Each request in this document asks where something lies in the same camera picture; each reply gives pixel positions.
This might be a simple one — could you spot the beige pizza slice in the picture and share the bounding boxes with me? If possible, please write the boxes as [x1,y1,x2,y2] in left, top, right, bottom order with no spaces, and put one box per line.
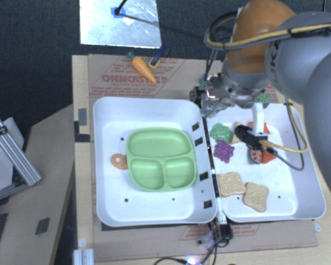
[230,121,243,145]

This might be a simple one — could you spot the orange pretzel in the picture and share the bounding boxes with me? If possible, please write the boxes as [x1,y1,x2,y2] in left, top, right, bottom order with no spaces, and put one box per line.
[110,153,129,171]

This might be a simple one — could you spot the white plastic tray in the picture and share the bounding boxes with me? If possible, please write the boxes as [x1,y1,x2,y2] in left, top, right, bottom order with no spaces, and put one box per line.
[202,100,327,223]
[93,96,218,227]

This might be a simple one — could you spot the red orange wedge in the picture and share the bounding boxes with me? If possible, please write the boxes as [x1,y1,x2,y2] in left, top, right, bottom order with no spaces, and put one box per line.
[260,151,278,164]

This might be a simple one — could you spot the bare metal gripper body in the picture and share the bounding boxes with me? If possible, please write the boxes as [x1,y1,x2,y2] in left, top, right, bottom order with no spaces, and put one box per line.
[201,73,255,119]

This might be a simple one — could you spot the green divided plate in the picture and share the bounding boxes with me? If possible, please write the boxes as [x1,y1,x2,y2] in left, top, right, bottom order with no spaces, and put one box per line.
[125,127,197,192]

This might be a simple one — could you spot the tan bread slice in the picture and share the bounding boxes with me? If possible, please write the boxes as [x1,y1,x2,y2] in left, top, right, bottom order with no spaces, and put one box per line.
[242,182,269,213]
[217,171,247,198]

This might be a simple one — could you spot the brown cardboard board red print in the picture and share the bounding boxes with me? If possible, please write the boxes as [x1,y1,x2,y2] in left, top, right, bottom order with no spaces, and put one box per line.
[87,54,319,262]

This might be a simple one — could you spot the orange carrot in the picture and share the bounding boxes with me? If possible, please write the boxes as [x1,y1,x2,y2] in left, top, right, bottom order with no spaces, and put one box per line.
[127,51,157,84]

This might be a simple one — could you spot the black cylinder on white bracket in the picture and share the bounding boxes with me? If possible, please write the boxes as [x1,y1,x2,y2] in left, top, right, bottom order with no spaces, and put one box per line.
[234,102,271,150]

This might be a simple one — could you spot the watermelon slice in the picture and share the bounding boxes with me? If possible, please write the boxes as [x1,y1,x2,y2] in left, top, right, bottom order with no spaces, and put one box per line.
[247,147,263,166]

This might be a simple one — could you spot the red toy piece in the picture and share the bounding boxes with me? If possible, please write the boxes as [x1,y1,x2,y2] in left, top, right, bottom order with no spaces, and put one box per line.
[247,121,271,135]

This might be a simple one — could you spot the green grapes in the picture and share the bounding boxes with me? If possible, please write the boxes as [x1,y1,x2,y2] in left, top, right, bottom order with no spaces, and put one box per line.
[253,91,271,105]

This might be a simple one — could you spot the black block with thin wires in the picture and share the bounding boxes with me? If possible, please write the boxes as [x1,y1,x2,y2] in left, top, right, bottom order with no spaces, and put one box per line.
[218,225,234,240]

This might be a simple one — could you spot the green lettuce leaf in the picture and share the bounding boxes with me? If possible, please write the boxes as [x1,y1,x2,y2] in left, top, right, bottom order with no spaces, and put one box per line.
[209,123,234,144]

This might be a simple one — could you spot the purple grapes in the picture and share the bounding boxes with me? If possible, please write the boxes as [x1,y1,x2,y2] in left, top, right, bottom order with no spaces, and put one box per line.
[213,140,236,164]

